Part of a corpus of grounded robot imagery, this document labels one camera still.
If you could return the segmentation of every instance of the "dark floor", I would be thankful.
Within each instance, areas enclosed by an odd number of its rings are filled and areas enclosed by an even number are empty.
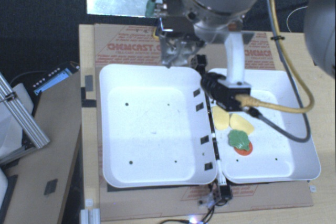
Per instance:
[[[289,13],[307,0],[277,0],[282,31]],[[305,10],[290,19],[292,31],[302,31]],[[79,24],[153,24],[152,19],[86,14],[86,0],[0,0],[0,72],[10,81],[27,71],[49,70],[66,61],[79,61]],[[246,15],[246,30],[270,31],[266,1],[259,0]],[[22,77],[26,86],[33,76]],[[81,197],[80,160],[76,166],[64,223],[78,222]]]

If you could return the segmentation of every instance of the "teal connector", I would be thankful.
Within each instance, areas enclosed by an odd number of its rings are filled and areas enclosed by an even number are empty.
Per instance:
[[[154,15],[154,9],[155,9],[155,2],[152,2],[152,0],[148,0],[147,1],[147,5],[146,5],[145,16],[146,17],[153,17],[153,15]]]

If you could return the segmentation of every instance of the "yellow cable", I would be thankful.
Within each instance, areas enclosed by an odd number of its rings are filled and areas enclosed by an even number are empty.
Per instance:
[[[273,20],[273,23],[274,23],[276,35],[280,36],[280,28],[279,28],[279,24],[278,24],[277,13],[276,13],[275,0],[270,0],[270,7],[271,7],[272,20]],[[304,108],[289,108],[289,107],[283,106],[283,105],[277,105],[277,104],[262,102],[262,101],[260,101],[256,98],[253,98],[253,97],[251,97],[249,95],[246,95],[246,94],[236,95],[236,100],[241,102],[242,107],[244,107],[244,106],[263,106],[265,108],[280,110],[280,111],[289,112],[289,113],[306,113],[314,107],[314,96],[311,93],[311,91],[309,90],[309,88],[307,87],[307,85],[305,84],[305,82],[302,80],[300,75],[298,74],[295,67],[293,66],[293,63],[290,60],[290,58],[289,58],[289,56],[288,56],[288,54],[287,54],[287,52],[286,52],[286,50],[283,46],[283,43],[282,43],[281,39],[279,39],[279,45],[280,45],[280,49],[282,51],[282,54],[283,54],[283,56],[284,56],[284,58],[285,58],[285,60],[288,64],[290,70],[292,71],[294,77],[297,79],[299,84],[302,86],[302,88],[304,89],[304,91],[308,95],[309,104]]]

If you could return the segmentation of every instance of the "red tomato slice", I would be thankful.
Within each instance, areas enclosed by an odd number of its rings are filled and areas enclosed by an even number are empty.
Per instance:
[[[247,155],[251,154],[251,152],[253,150],[253,146],[252,146],[251,142],[248,144],[248,148],[249,148],[249,150],[246,151],[246,150],[239,150],[239,149],[234,147],[235,151],[242,156],[247,156]]]

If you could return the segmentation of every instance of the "empty white tray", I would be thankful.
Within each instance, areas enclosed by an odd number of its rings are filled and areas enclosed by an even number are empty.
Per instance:
[[[225,75],[226,69],[210,72]],[[266,102],[299,107],[289,79],[283,71],[246,70],[245,81],[252,85],[251,95]],[[258,108],[269,120],[293,135],[306,137],[306,128],[301,114],[279,112]],[[289,140],[261,120],[238,112],[255,130],[249,135],[253,151],[241,156],[228,144],[231,128],[216,130],[222,170],[227,179],[235,183],[259,183],[289,180],[309,180],[319,176],[321,166],[313,143]]]
[[[186,67],[101,70],[103,174],[110,185],[199,185],[215,179],[200,80]]]

